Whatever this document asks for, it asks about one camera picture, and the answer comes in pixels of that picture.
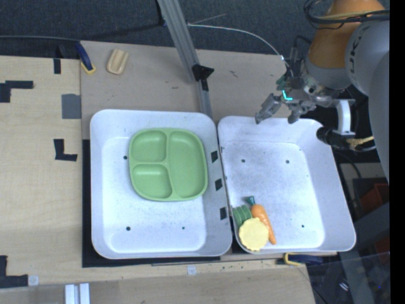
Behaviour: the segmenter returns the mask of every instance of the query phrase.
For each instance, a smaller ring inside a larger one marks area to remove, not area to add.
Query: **green divided plate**
[[[208,186],[203,144],[183,129],[146,129],[129,144],[131,182],[148,200],[192,200]]]

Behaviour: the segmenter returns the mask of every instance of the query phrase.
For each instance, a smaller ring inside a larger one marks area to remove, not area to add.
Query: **wooden table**
[[[78,60],[60,60],[58,73],[58,60],[0,56],[0,83],[34,81],[33,89],[12,89],[10,103],[0,103],[0,255],[8,256],[7,274],[37,276],[40,285],[91,282],[92,298],[100,298],[95,303],[111,303],[117,285],[122,301],[115,303],[127,303],[135,282],[145,303],[314,303],[305,266],[277,265],[279,255],[230,251],[220,262],[193,263],[193,276],[189,264],[82,268],[82,140],[89,138],[92,114],[105,108],[199,111],[196,83],[187,81],[175,49],[82,44],[97,68],[93,76]],[[105,71],[113,48],[130,53],[121,76]],[[274,55],[198,54],[215,69],[208,79],[215,122],[254,116],[285,71]],[[66,95],[81,96],[81,118],[63,118]],[[287,115],[287,109],[277,114]],[[65,153],[77,160],[55,160],[55,139],[64,139]],[[0,299],[29,292],[0,293]]]

